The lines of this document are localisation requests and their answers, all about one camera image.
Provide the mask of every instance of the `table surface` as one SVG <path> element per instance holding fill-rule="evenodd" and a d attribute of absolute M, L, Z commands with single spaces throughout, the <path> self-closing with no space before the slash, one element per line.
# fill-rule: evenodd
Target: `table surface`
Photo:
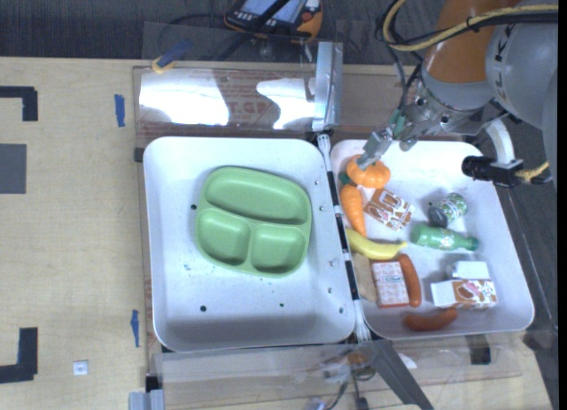
<path fill-rule="evenodd" d="M 148 64 L 0 58 L 2 85 L 33 86 L 39 94 L 36 122 L 22 121 L 21 99 L 0 98 L 0 143 L 27 145 L 26 194 L 0 194 L 0 365 L 16 364 L 19 329 L 37 327 L 39 333 L 38 374 L 33 381 L 0 384 L 2 408 L 36 408 L 39 402 L 43 409 L 128 408 L 128 394 L 144 390 L 151 327 L 144 317 L 132 70 Z M 371 100 L 392 106 L 399 96 L 377 84 L 393 88 L 390 67 L 346 66 L 344 73 L 344 99 L 353 105 Z M 123 127 L 115 95 L 125 100 Z M 140 314 L 139 347 L 130 326 L 133 310 Z M 512 376 L 449 379 L 423 391 L 436 408 L 551 408 L 532 351 L 521 342 L 513 351 Z M 89 363 L 87 375 L 74 375 L 80 360 Z M 365 396 L 370 408 L 400 408 L 390 390 Z M 335 408 L 353 408 L 353 402 L 343 399 Z"/>

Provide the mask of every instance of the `banana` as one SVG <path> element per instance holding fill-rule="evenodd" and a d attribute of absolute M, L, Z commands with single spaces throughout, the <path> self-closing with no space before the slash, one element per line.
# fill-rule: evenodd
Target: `banana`
<path fill-rule="evenodd" d="M 346 239 L 351 250 L 373 260 L 393 259 L 402 248 L 408 246 L 407 242 L 399 242 L 397 244 L 373 242 L 350 228 L 346 228 Z"/>

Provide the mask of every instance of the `soda can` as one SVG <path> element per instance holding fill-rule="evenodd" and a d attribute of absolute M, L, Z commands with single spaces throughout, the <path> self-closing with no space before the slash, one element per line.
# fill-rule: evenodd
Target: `soda can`
<path fill-rule="evenodd" d="M 459 193 L 449 193 L 429 208 L 429 222 L 432 226 L 446 228 L 468 210 L 469 207 L 464 197 Z"/>

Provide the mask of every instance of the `green bottle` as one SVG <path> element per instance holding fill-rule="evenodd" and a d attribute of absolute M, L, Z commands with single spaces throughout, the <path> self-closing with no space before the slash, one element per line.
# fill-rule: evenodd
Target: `green bottle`
<path fill-rule="evenodd" d="M 432 228 L 426 224 L 417 224 L 412 228 L 410 241 L 413 244 L 442 251 L 452 251 L 457 248 L 475 251 L 478 248 L 478 239 L 474 236 L 466 237 L 451 229 Z"/>

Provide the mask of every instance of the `brown sausage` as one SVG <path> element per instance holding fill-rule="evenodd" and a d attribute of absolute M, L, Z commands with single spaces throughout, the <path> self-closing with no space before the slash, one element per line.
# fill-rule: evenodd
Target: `brown sausage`
<path fill-rule="evenodd" d="M 409 305 L 418 307 L 422 304 L 422 286 L 416 268 L 407 254 L 399 254 L 396 259 L 400 263 L 401 272 L 408 288 Z"/>
<path fill-rule="evenodd" d="M 443 329 L 456 318 L 457 310 L 449 307 L 433 315 L 411 313 L 404 317 L 403 322 L 406 327 L 414 331 L 433 331 Z"/>

